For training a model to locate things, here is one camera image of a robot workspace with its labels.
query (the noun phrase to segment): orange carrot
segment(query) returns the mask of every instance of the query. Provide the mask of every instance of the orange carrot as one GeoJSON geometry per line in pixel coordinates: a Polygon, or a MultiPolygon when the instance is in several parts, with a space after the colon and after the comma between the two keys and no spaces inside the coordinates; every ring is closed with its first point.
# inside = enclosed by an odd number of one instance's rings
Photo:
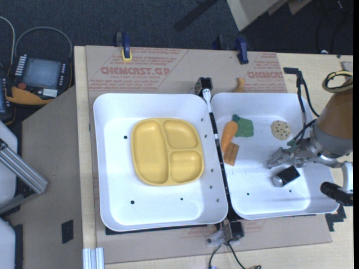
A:
{"type": "Polygon", "coordinates": [[[234,121],[230,121],[225,124],[224,130],[222,133],[222,140],[220,141],[220,148],[223,152],[226,151],[229,143],[232,141],[232,138],[235,136],[238,130],[238,124],[234,121]]]}

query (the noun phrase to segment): cardboard sheet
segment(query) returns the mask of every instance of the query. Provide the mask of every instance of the cardboard sheet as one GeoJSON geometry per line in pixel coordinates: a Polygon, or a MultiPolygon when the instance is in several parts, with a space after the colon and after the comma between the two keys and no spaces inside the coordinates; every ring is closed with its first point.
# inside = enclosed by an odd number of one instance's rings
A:
{"type": "MultiPolygon", "coordinates": [[[[189,93],[199,77],[211,77],[212,94],[232,92],[245,79],[246,92],[287,92],[275,53],[248,52],[241,65],[235,51],[132,48],[132,62],[123,62],[119,48],[87,46],[91,149],[94,174],[97,246],[105,262],[120,263],[211,254],[207,237],[214,225],[113,234],[106,230],[99,208],[99,187],[93,118],[94,100],[107,92],[189,93]]],[[[242,220],[245,237],[237,251],[331,242],[324,215],[242,220]]]]}

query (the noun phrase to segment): small monitor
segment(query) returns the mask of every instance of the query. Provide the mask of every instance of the small monitor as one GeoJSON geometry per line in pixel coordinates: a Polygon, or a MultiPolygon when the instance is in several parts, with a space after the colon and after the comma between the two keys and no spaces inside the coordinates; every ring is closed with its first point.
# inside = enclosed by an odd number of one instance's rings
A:
{"type": "Polygon", "coordinates": [[[24,74],[24,83],[33,87],[56,89],[61,62],[29,58],[24,74]]]}

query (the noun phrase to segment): blue clamp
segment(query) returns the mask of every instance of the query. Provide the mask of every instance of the blue clamp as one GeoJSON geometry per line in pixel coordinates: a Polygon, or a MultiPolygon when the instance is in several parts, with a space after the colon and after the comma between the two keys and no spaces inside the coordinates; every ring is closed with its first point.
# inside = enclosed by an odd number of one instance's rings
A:
{"type": "Polygon", "coordinates": [[[113,46],[114,47],[123,46],[121,53],[124,62],[129,62],[132,60],[132,52],[130,49],[130,37],[127,35],[126,32],[116,32],[115,36],[113,37],[113,46]]]}
{"type": "Polygon", "coordinates": [[[131,53],[131,49],[130,49],[130,37],[127,35],[126,32],[122,33],[122,46],[123,46],[123,50],[122,50],[122,58],[123,60],[132,60],[132,53],[131,53]]]}
{"type": "Polygon", "coordinates": [[[239,36],[235,41],[236,50],[239,52],[237,55],[238,60],[241,64],[248,64],[248,57],[247,57],[247,42],[241,36],[239,36]]]}

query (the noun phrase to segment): cable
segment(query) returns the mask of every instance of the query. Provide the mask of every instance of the cable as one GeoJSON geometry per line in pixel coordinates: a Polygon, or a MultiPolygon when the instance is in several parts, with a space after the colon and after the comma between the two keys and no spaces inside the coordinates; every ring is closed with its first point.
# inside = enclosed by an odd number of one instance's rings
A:
{"type": "MultiPolygon", "coordinates": [[[[237,261],[237,263],[239,264],[239,266],[241,266],[242,269],[246,269],[246,268],[242,265],[242,263],[238,260],[238,257],[237,257],[237,255],[236,255],[235,251],[233,250],[233,247],[232,247],[231,244],[230,244],[231,241],[232,241],[232,240],[230,239],[230,240],[228,240],[228,241],[222,243],[222,244],[221,244],[220,246],[218,246],[217,249],[212,253],[212,255],[211,255],[210,259],[209,259],[208,269],[213,269],[213,267],[212,267],[212,265],[211,265],[213,256],[214,256],[215,253],[222,247],[223,244],[229,246],[229,248],[231,249],[231,251],[232,251],[232,253],[233,253],[233,256],[234,256],[234,258],[236,259],[236,261],[237,261]]],[[[254,269],[261,269],[261,268],[262,268],[262,266],[260,266],[260,265],[257,265],[256,267],[254,267],[254,269]]]]}
{"type": "Polygon", "coordinates": [[[304,138],[304,134],[305,134],[305,130],[309,127],[311,127],[314,123],[315,123],[316,119],[312,120],[311,122],[305,124],[302,128],[302,130],[294,137],[294,140],[298,139],[299,136],[301,136],[301,138],[296,141],[296,144],[298,145],[304,138]]]}
{"type": "Polygon", "coordinates": [[[313,106],[312,106],[312,103],[310,101],[310,97],[309,97],[309,90],[308,90],[308,87],[307,87],[307,83],[305,82],[304,78],[302,77],[302,82],[303,82],[303,85],[304,85],[304,89],[305,89],[305,94],[307,96],[307,101],[308,101],[308,105],[309,105],[309,108],[311,109],[311,111],[314,113],[314,115],[318,118],[319,115],[318,113],[314,110],[313,106]]]}
{"type": "MultiPolygon", "coordinates": [[[[233,255],[234,255],[234,258],[236,259],[237,263],[242,267],[242,269],[245,269],[245,267],[244,267],[244,266],[240,263],[240,261],[238,260],[237,255],[236,255],[236,253],[234,252],[234,250],[233,250],[233,248],[232,248],[230,242],[231,242],[231,240],[227,241],[227,245],[228,245],[229,248],[231,249],[231,251],[232,251],[232,253],[233,253],[233,255]]],[[[262,268],[262,266],[260,266],[260,265],[258,265],[258,266],[255,267],[255,269],[261,269],[261,268],[262,268]]]]}
{"type": "Polygon", "coordinates": [[[213,251],[211,258],[209,258],[209,263],[208,263],[208,269],[212,269],[212,265],[211,265],[211,261],[213,259],[213,256],[215,255],[215,253],[218,251],[219,248],[222,247],[223,244],[221,244],[220,246],[217,247],[217,249],[215,251],[213,251]]]}
{"type": "Polygon", "coordinates": [[[341,8],[330,8],[330,9],[326,10],[323,5],[323,0],[315,0],[314,2],[315,2],[314,5],[315,5],[316,9],[322,14],[322,18],[319,20],[318,25],[316,27],[316,31],[315,31],[315,45],[316,45],[317,52],[321,53],[321,49],[319,48],[319,30],[320,30],[321,24],[323,23],[324,19],[326,19],[328,23],[335,26],[334,34],[332,36],[331,44],[330,44],[330,52],[329,52],[330,54],[333,54],[333,52],[334,52],[334,42],[335,42],[335,39],[338,34],[341,34],[342,37],[344,37],[351,45],[353,45],[352,39],[350,39],[346,35],[344,35],[340,31],[340,29],[345,25],[345,23],[347,22],[347,19],[353,14],[354,10],[352,10],[350,13],[345,12],[341,8]],[[333,12],[333,11],[337,11],[340,14],[345,15],[345,16],[342,16],[340,21],[337,22],[329,17],[329,13],[333,12]]]}
{"type": "Polygon", "coordinates": [[[338,72],[330,73],[329,75],[327,75],[327,77],[324,79],[324,81],[321,85],[322,85],[323,89],[326,90],[327,92],[332,92],[332,93],[344,92],[346,90],[353,88],[353,73],[351,73],[349,71],[338,71],[338,72]],[[343,84],[342,86],[339,86],[339,87],[328,87],[329,81],[334,79],[337,76],[348,77],[349,83],[343,84]]]}
{"type": "Polygon", "coordinates": [[[0,16],[0,19],[3,19],[5,20],[5,22],[7,22],[10,27],[11,27],[11,30],[12,30],[12,48],[11,48],[11,64],[10,66],[12,65],[12,61],[13,61],[13,53],[14,53],[14,48],[15,48],[15,29],[13,28],[12,24],[10,23],[9,20],[7,20],[5,17],[3,16],[0,16]]]}
{"type": "Polygon", "coordinates": [[[71,43],[71,40],[68,38],[68,36],[67,36],[64,32],[62,32],[62,31],[60,31],[60,30],[58,30],[58,29],[56,29],[56,28],[46,27],[46,26],[31,28],[31,29],[29,29],[28,31],[25,31],[24,33],[22,33],[21,36],[18,38],[18,40],[17,40],[16,43],[15,43],[15,48],[14,48],[14,56],[15,56],[15,57],[17,57],[17,45],[19,44],[20,40],[21,40],[26,34],[32,32],[32,31],[37,31],[37,30],[53,30],[53,31],[58,32],[58,33],[60,33],[61,35],[63,35],[63,36],[66,38],[66,40],[67,40],[67,42],[68,42],[68,44],[69,44],[69,46],[70,46],[70,54],[68,55],[68,57],[69,57],[69,58],[72,57],[72,43],[71,43]]]}

